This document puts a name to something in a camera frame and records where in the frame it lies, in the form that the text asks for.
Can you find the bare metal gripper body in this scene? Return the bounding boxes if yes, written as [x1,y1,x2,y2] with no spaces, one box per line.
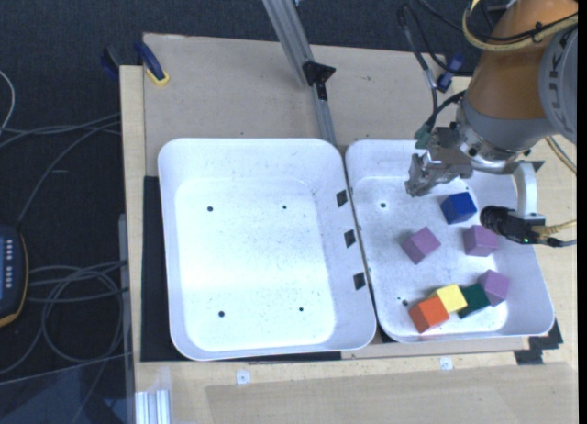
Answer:
[423,127,511,181]

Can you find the blue cube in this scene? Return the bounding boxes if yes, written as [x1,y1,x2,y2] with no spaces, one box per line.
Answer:
[439,190,479,226]

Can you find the purple cube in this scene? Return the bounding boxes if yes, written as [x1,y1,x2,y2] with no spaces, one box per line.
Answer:
[477,268,512,307]
[461,224,500,258]
[400,226,443,266]

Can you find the white plastic tray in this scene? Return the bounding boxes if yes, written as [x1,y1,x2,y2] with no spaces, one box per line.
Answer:
[157,137,379,363]
[343,138,557,345]

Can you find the yellow cube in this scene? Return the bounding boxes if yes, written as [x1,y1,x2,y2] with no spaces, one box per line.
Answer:
[428,283,470,315]

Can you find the green cube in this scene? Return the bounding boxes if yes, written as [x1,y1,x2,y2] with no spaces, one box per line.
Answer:
[456,283,492,320]

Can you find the orange cube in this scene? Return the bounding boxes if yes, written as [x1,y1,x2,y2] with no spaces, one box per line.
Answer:
[408,296,451,335]

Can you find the brown cardboard board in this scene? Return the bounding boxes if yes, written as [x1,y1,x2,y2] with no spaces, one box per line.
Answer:
[141,32,531,361]

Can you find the black cylinder on white bracket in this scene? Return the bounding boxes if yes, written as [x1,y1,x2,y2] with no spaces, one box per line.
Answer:
[470,159,548,246]

